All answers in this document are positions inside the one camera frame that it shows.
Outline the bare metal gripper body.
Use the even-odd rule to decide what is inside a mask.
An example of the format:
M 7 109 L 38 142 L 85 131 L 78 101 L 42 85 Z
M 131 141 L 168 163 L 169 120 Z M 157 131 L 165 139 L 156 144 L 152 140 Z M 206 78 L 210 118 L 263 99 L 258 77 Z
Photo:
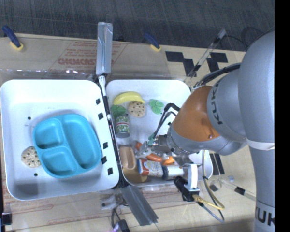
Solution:
M 171 149 L 168 146 L 167 143 L 167 135 L 157 135 L 153 141 L 153 144 L 151 146 L 151 151 L 154 154 L 170 154 Z

